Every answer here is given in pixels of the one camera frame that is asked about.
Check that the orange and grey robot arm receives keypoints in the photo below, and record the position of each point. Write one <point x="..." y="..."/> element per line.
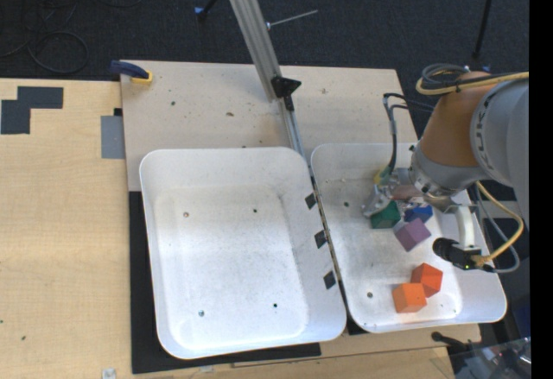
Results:
<point x="484" y="131"/>

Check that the white plastic tray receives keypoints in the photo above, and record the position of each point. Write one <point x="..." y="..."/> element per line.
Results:
<point x="371" y="265"/>
<point x="229" y="252"/>

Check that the black cylinder on white bracket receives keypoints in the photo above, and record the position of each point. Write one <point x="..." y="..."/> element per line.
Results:
<point x="453" y="251"/>

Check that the orange cube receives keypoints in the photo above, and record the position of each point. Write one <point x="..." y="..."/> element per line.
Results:
<point x="408" y="298"/>

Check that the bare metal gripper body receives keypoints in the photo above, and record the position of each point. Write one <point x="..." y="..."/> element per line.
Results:
<point x="404" y="187"/>

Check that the red-orange cube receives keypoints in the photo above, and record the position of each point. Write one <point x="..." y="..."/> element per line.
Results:
<point x="428" y="278"/>

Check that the green cube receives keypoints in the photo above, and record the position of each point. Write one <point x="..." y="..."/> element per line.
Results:
<point x="385" y="217"/>

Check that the blue cube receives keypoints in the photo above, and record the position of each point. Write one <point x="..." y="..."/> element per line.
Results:
<point x="420" y="213"/>

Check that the pale wood board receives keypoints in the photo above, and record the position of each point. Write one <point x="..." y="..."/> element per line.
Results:
<point x="194" y="114"/>

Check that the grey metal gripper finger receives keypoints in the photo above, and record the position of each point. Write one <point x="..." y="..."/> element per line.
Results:
<point x="400" y="207"/>
<point x="372" y="202"/>

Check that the purple cube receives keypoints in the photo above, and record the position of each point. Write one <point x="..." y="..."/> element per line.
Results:
<point x="412" y="234"/>

